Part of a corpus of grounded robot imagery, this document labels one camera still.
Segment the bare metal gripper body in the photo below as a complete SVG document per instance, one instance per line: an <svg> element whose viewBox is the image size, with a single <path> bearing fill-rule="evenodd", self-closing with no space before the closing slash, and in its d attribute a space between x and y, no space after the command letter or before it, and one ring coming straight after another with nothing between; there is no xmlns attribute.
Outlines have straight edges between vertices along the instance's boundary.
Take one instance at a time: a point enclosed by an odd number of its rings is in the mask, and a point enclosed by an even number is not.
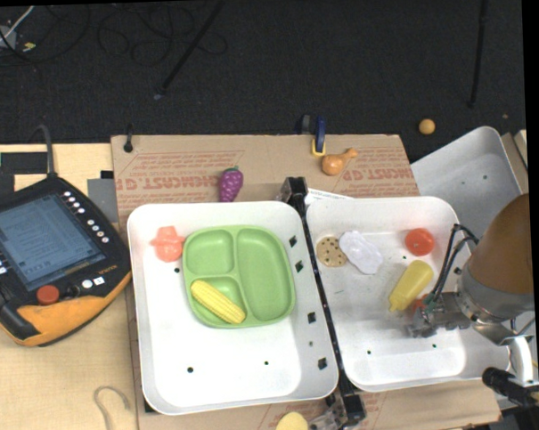
<svg viewBox="0 0 539 430"><path fill-rule="evenodd" d="M431 293L426 303L427 319L433 327L471 325L478 319L470 296L461 290Z"/></svg>

